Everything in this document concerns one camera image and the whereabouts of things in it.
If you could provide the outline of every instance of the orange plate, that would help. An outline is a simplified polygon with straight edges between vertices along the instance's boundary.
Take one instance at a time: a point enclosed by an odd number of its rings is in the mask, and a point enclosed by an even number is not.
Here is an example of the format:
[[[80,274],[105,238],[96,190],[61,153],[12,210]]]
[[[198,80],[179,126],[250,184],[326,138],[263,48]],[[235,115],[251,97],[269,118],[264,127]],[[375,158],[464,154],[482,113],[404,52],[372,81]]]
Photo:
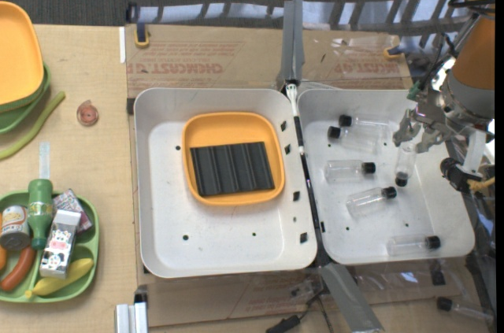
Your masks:
[[[39,40],[26,12],[0,2],[0,105],[34,94],[43,81]]]
[[[262,141],[265,144],[275,187],[269,191],[216,194],[204,198],[198,193],[191,148]],[[207,205],[248,205],[267,202],[284,188],[284,163],[273,126],[262,116],[248,112],[205,113],[191,118],[183,128],[183,168],[192,194]]]

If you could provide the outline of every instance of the wooden table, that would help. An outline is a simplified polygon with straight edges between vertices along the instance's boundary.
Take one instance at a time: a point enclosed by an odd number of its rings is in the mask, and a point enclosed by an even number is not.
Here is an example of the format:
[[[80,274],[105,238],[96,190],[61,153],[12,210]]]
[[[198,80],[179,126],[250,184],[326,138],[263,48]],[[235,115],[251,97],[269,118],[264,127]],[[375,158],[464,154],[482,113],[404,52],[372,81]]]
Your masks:
[[[127,82],[125,64],[120,63],[119,28],[36,25],[35,30],[43,59],[52,72],[50,95],[65,91],[66,99],[33,141],[18,154],[0,161],[0,194],[28,188],[29,181],[39,176],[39,143],[49,142],[54,188],[70,187],[94,204],[100,216],[100,251],[94,282],[80,296],[43,305],[3,302],[0,330],[111,332],[115,306],[131,304],[137,288]],[[99,111],[98,123],[90,128],[76,119],[77,107],[88,99]],[[34,119],[35,115],[31,115],[14,131],[0,135],[0,150],[29,130]],[[462,263],[458,273],[464,287],[476,298],[472,279]],[[479,321],[440,313],[432,300],[372,308],[389,333],[487,331]],[[328,317],[334,331],[350,331],[336,309],[329,310]],[[266,316],[156,327],[151,331],[252,333],[265,331],[280,319]],[[296,329],[293,332],[329,331],[317,305]]]

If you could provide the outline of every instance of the yellow banana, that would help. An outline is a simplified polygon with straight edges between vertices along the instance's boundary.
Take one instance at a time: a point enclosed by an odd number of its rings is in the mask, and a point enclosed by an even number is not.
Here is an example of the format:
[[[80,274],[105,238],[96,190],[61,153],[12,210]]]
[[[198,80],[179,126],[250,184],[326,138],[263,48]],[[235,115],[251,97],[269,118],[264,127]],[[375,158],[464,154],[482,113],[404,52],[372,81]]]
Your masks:
[[[73,261],[69,266],[69,273],[66,279],[58,279],[56,277],[44,277],[40,279],[32,290],[24,292],[26,298],[31,298],[32,295],[44,296],[52,294],[63,287],[77,281],[80,277],[84,276],[91,270],[95,262],[91,258],[84,258]]]

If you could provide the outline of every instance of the tin can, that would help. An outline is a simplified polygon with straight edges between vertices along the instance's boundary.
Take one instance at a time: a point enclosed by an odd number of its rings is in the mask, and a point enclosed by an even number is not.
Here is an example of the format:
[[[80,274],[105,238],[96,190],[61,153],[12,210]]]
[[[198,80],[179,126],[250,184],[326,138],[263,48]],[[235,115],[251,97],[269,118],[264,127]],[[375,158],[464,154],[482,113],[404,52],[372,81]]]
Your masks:
[[[28,213],[22,205],[11,205],[2,213],[0,245],[7,250],[22,250],[30,244]]]

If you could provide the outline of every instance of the green plate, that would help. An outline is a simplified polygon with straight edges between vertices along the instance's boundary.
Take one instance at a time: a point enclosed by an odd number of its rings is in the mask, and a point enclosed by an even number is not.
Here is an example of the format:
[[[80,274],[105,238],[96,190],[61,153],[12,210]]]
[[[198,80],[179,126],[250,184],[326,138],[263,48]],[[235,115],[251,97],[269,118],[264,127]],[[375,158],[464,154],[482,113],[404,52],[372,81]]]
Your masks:
[[[33,108],[35,108],[35,106],[42,99],[44,93],[47,91],[47,88],[49,88],[50,70],[45,63],[44,63],[44,78],[42,83],[43,87],[39,93],[39,96],[35,98],[35,100],[31,101],[31,103],[29,103],[26,106],[10,110],[8,112],[0,113],[0,135],[13,130],[33,110]]]
[[[54,192],[53,197],[56,197],[61,192]],[[14,191],[12,193],[8,193],[4,196],[0,196],[0,211],[3,211],[5,208],[10,205],[28,205],[28,191]],[[95,277],[96,264],[98,263],[98,241],[99,241],[99,225],[98,225],[98,214],[96,213],[93,205],[80,196],[77,196],[80,204],[82,205],[84,211],[87,216],[93,223],[93,227],[83,232],[82,234],[78,234],[76,237],[76,244],[72,253],[72,261],[82,259],[85,257],[91,257],[94,261],[93,267],[87,274],[77,281],[69,284],[66,287],[61,288],[60,290],[53,292],[52,294],[45,295],[43,297],[39,297],[34,295],[31,298],[26,298],[24,296],[24,292],[26,290],[31,290],[39,281],[39,265],[40,258],[42,256],[43,250],[39,250],[37,252],[35,262],[31,267],[30,272],[24,278],[23,281],[12,291],[6,292],[0,289],[0,301],[5,302],[26,302],[26,303],[44,303],[44,302],[59,302],[65,301],[67,299],[71,299],[81,294],[86,288],[91,284],[93,278]],[[7,264],[3,270],[0,271],[0,280],[4,279],[13,267],[16,265],[17,260],[19,258],[19,252],[17,251],[9,251],[7,253]]]

